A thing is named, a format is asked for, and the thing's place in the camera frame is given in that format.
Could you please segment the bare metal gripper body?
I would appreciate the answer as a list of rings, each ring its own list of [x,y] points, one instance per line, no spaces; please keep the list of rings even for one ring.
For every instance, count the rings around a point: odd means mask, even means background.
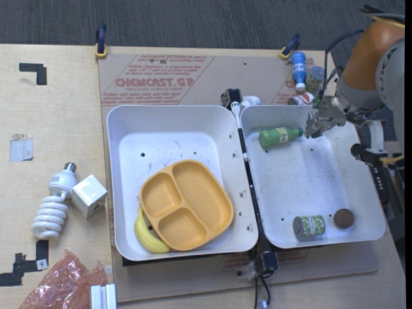
[[[322,124],[324,130],[330,130],[335,126],[343,126],[346,123],[345,114],[335,103],[335,97],[317,95],[312,101],[312,111],[308,117],[312,117],[315,124]]]

